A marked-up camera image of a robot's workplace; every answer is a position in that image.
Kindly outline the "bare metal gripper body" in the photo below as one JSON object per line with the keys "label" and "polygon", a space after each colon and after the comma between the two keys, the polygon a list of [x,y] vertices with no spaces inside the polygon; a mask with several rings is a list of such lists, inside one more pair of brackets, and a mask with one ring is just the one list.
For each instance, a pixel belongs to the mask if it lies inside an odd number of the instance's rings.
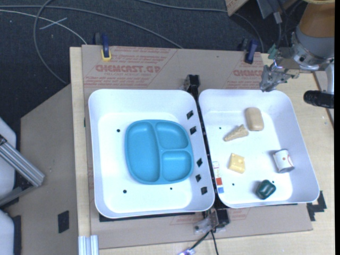
{"label": "bare metal gripper body", "polygon": [[300,73],[333,70],[333,58],[323,58],[301,46],[282,47],[275,55],[275,73],[281,79],[296,79]]}

